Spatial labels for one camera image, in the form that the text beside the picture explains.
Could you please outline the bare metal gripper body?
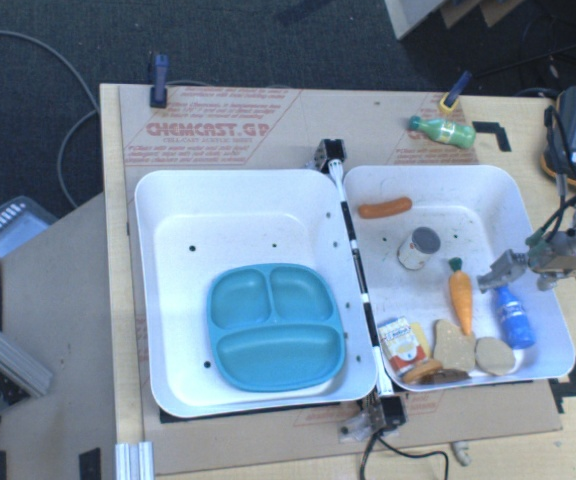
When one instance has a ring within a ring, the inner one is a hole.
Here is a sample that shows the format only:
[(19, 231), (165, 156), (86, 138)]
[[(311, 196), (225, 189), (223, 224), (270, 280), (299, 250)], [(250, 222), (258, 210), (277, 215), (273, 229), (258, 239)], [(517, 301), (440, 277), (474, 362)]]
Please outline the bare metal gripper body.
[(576, 275), (576, 229), (538, 234), (526, 240), (528, 265), (541, 274)]

